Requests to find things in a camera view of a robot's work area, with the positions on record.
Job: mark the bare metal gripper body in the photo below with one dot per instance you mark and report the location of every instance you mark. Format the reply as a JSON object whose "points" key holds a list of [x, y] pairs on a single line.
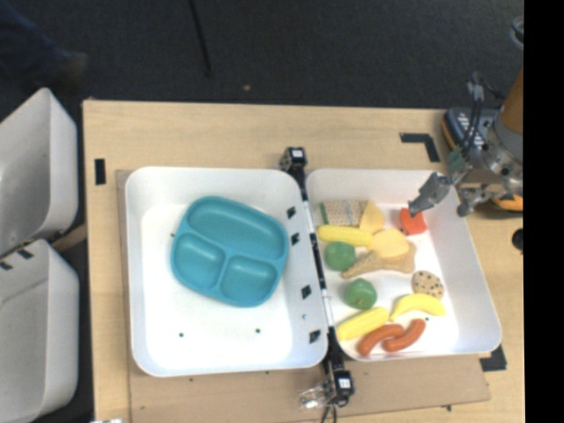
{"points": [[500, 172]]}

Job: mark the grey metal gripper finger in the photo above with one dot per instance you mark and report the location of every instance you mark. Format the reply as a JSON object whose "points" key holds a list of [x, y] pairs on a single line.
{"points": [[469, 198], [429, 194]]}

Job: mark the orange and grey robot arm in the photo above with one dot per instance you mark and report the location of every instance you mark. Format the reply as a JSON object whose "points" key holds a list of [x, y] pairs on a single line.
{"points": [[513, 117]]}

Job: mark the red toy pepper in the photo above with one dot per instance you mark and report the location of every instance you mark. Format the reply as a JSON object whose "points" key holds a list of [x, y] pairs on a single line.
{"points": [[414, 224]]}

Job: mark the yellow toy chip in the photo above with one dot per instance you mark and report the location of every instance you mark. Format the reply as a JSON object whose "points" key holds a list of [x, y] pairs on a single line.
{"points": [[390, 242], [372, 218]]}

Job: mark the white plastic tray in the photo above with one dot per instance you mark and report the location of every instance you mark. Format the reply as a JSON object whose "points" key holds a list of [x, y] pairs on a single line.
{"points": [[467, 280], [211, 342]]}

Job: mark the tan toy sandwich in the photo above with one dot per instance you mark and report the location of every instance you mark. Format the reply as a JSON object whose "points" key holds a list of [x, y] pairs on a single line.
{"points": [[341, 212]]}

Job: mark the tan chocolate chip cookie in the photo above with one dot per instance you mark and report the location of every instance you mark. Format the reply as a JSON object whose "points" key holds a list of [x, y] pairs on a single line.
{"points": [[427, 284]]}

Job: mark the yellow toy corn cob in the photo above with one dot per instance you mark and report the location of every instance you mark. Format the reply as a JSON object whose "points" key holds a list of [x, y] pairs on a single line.
{"points": [[362, 323], [343, 235]]}

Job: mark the green toy pepper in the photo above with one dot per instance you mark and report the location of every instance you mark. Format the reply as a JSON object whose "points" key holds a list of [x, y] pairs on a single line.
{"points": [[360, 294], [340, 256]]}

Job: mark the yellow banana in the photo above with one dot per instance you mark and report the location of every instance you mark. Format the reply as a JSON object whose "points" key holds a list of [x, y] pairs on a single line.
{"points": [[420, 304]]}

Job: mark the thin black and white rod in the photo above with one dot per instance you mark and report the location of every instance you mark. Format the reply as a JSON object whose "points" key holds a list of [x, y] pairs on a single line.
{"points": [[316, 254]]}

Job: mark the orange toy sausage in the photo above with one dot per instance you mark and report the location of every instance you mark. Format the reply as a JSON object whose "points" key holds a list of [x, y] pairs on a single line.
{"points": [[376, 338], [405, 336]]}

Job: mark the blue divided plate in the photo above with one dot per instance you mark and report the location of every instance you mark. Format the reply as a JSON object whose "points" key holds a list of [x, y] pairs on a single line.
{"points": [[229, 249]]}

